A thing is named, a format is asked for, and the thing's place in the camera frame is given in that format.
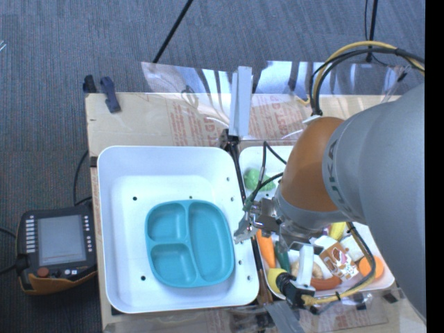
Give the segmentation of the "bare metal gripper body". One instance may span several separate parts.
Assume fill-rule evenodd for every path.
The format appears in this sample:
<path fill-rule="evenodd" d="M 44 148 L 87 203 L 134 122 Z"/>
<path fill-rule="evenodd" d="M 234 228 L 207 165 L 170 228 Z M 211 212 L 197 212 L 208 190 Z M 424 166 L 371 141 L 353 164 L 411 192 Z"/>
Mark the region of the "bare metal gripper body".
<path fill-rule="evenodd" d="M 292 219 L 287 218 L 278 208 L 278 203 L 269 198 L 254 201 L 249 215 L 253 226 L 259 228 L 265 237 L 276 234 L 280 253 L 290 250 L 301 250 L 303 246 L 311 246 L 312 232 L 301 227 Z"/>

